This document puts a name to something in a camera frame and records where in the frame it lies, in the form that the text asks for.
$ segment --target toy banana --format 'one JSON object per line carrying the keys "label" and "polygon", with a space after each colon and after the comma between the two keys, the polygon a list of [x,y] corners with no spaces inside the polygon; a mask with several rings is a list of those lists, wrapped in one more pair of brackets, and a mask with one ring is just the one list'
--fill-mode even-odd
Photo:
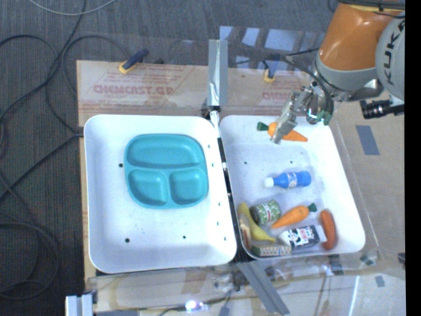
{"label": "toy banana", "polygon": [[249,206],[245,202],[239,204],[237,209],[238,215],[243,214],[249,219],[251,238],[255,241],[271,241],[275,242],[276,239],[269,236],[258,224],[251,218]]}

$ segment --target plastic bottle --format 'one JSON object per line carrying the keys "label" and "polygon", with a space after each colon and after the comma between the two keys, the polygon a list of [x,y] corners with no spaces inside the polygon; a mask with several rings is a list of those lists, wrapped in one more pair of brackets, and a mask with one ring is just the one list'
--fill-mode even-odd
{"label": "plastic bottle", "polygon": [[274,185],[282,188],[305,187],[310,185],[311,175],[307,171],[301,172],[284,172],[279,176],[264,179],[266,187],[273,187]]}

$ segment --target blue compartment plate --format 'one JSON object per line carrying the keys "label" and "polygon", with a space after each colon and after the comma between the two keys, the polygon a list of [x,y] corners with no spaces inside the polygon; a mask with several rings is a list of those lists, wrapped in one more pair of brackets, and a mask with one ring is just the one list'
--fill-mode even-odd
{"label": "blue compartment plate", "polygon": [[234,258],[224,170],[208,120],[96,115],[85,123],[84,147],[95,268],[127,273]]}
{"label": "blue compartment plate", "polygon": [[147,208],[187,208],[207,195],[205,154],[181,134],[142,134],[124,152],[126,183],[133,200]]}

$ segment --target toy carrot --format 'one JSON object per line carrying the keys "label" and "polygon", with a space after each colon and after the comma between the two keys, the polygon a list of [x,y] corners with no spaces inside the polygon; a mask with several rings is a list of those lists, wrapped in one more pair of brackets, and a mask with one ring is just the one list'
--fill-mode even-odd
{"label": "toy carrot", "polygon": [[299,221],[302,221],[305,218],[307,218],[310,212],[317,212],[317,207],[315,203],[312,203],[309,206],[298,205],[293,209],[290,209],[288,212],[283,214],[277,221],[275,221],[272,225],[272,228],[280,228],[289,224],[298,223]]}
{"label": "toy carrot", "polygon": [[322,246],[325,250],[331,250],[336,243],[336,227],[332,214],[324,209],[320,212],[320,220],[322,221],[323,231],[326,235],[326,242]]}
{"label": "toy carrot", "polygon": [[[269,136],[272,137],[275,133],[276,129],[276,122],[272,122],[269,125],[266,125],[263,122],[257,123],[257,130],[258,131],[267,131]],[[283,140],[292,140],[295,142],[307,142],[309,139],[304,137],[302,134],[298,133],[295,130],[291,130],[289,134],[286,134],[282,137]]]}

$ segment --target can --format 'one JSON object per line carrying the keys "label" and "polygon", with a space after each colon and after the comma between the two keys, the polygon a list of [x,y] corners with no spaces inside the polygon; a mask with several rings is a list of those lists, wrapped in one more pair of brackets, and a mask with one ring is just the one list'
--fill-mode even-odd
{"label": "can", "polygon": [[257,224],[266,224],[278,220],[281,217],[281,209],[276,200],[269,200],[264,203],[250,207],[250,214]]}

